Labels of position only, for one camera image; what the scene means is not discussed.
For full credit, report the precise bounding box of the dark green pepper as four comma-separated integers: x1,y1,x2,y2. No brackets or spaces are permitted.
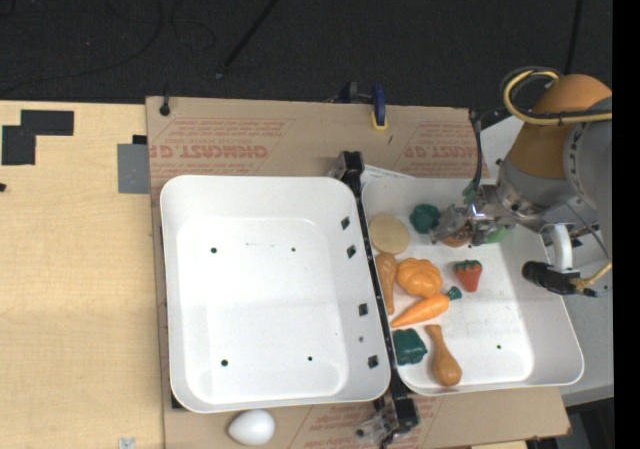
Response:
391,328,429,366

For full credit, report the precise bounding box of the red strawberry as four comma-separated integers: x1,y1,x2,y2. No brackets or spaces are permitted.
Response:
452,258,484,294

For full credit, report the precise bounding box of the black block with wires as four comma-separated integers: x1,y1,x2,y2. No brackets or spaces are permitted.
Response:
373,395,421,439
328,150,365,183

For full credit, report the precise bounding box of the white plastic tray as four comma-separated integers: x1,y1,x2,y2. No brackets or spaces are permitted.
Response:
359,165,586,397
159,174,393,415

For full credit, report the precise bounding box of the orange pumpkin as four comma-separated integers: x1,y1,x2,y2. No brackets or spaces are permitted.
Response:
396,257,444,299

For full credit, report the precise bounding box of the white egg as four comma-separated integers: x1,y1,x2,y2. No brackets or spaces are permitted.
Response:
227,408,277,448

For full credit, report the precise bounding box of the dark green broccoli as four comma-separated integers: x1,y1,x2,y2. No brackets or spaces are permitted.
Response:
409,203,443,236

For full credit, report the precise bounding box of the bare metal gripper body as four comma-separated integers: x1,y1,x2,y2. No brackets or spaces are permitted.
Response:
466,183,543,245

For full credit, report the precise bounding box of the brown cardboard board red print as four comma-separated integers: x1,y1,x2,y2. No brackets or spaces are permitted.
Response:
144,95,572,449

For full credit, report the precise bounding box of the thin black rod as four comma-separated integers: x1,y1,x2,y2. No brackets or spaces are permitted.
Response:
349,171,412,413

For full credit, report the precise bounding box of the tan chicken drumstick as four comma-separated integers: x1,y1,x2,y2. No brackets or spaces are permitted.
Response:
424,323,463,387

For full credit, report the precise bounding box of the beige round biscuit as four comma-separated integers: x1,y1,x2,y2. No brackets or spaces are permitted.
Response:
368,213,412,256

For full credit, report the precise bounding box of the black cylinder on white bracket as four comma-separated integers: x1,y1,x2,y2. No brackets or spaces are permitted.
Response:
521,222,584,296

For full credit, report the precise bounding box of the tan long bread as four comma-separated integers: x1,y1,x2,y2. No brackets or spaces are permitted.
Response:
374,251,400,316

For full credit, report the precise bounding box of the orange carrot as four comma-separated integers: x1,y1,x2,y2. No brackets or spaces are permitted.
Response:
389,285,463,330

